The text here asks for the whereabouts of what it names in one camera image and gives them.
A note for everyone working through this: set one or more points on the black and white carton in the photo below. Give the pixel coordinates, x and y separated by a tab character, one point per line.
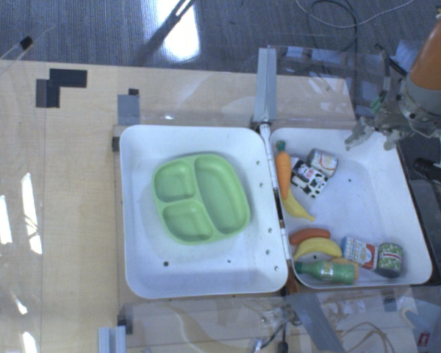
310	178

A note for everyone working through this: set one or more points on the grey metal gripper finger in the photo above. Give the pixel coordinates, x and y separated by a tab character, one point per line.
392	137
358	134

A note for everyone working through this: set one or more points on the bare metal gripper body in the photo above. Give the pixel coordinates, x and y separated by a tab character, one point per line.
419	118

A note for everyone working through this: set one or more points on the white plastic tray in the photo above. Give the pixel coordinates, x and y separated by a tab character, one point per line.
367	204
206	270

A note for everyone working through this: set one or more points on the orange sausage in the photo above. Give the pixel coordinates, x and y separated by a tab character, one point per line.
308	235

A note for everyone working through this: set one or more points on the thin black and white rod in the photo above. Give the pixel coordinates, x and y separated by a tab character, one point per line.
266	138

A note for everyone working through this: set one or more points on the green bottle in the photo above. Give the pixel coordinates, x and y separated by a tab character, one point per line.
330	271

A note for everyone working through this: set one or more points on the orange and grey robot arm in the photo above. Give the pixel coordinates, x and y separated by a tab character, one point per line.
431	64

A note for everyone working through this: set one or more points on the black cylinder on white bracket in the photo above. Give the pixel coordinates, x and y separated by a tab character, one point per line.
439	169

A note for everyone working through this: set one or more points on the yellow banana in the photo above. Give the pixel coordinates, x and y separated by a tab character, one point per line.
321	248
295	208

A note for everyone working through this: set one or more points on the green can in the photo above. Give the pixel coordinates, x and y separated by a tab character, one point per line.
389	260

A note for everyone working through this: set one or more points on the white and orange carton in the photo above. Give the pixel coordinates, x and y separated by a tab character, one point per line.
359	253

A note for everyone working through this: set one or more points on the orange carrot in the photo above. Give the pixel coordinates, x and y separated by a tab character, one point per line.
283	171

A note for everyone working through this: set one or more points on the green divided plate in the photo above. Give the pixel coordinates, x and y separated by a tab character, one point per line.
209	193

